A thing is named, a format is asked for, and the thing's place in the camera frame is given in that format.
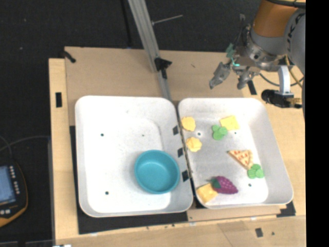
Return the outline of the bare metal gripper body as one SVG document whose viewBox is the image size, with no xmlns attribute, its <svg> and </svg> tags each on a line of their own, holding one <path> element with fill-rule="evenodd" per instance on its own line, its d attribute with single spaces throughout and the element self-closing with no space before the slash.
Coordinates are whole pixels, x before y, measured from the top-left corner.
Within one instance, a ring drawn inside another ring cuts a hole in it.
<svg viewBox="0 0 329 247">
<path fill-rule="evenodd" d="M 277 72 L 280 67 L 280 59 L 280 55 L 268 53 L 255 44 L 240 45 L 234 48 L 233 70 L 236 73 L 247 70 L 252 70 L 253 72 L 259 70 Z"/>
</svg>

